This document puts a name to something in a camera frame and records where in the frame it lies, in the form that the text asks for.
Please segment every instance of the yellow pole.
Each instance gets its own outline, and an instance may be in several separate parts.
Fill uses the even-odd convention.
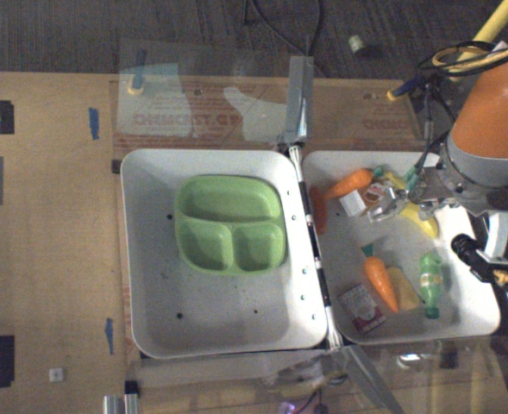
[[[495,9],[495,12],[487,20],[486,24],[480,29],[478,34],[474,37],[475,41],[493,41],[495,37],[503,30],[508,23],[508,0],[503,0],[500,5]],[[459,57],[459,61],[467,60],[473,57],[474,54],[465,52]]]

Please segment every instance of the bottle cap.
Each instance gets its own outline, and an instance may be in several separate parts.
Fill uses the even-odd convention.
[[[436,307],[427,307],[424,309],[424,315],[428,319],[437,319],[440,316],[440,309]]]

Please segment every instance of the yellow toy banana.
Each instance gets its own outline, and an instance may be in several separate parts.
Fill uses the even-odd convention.
[[[405,182],[393,172],[384,172],[384,176],[388,178],[396,189],[403,190],[405,188]],[[437,238],[439,235],[439,228],[437,221],[434,217],[425,221],[418,217],[418,206],[413,204],[411,201],[407,202],[407,205],[401,212],[400,216],[404,216],[413,223],[415,223],[426,235],[430,238]]]

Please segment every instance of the blue tape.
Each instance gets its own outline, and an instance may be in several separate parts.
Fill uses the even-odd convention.
[[[98,122],[98,110],[89,108],[89,126],[91,127],[91,135],[93,140],[100,139],[98,132],[100,130],[100,124]]]
[[[104,327],[104,334],[108,340],[108,347],[110,354],[114,354],[114,321],[109,317],[106,318],[106,326]]]

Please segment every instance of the white tray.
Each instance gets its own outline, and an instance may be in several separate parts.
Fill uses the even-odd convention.
[[[191,176],[264,179],[285,215],[287,256],[271,272],[198,272],[179,256],[174,199]],[[292,163],[268,151],[144,149],[122,163],[131,323],[137,346],[158,359],[312,348],[327,332],[310,237]]]
[[[311,185],[325,189],[355,169],[374,168],[380,164],[403,175],[419,155],[397,152],[314,152],[304,160],[304,178],[308,189]],[[434,154],[429,155],[427,164],[435,165],[436,159]],[[461,207],[447,207],[436,213],[436,219],[440,235],[431,240],[416,224],[404,217],[371,224],[365,216],[348,217],[337,199],[329,201],[328,229],[319,236],[319,243],[337,327],[349,340],[359,344],[417,342],[485,336],[497,329],[500,312],[492,287],[479,282],[450,248],[451,240],[460,233],[474,237],[466,211]],[[388,267],[403,269],[415,290],[419,282],[419,257],[425,250],[435,249],[439,253],[444,261],[445,282],[439,304],[439,319],[424,317],[422,305],[398,314],[386,308],[362,273],[365,257],[361,247],[370,242],[374,242],[374,254]],[[367,286],[387,318],[382,325],[365,335],[357,332],[337,299],[359,283]]]

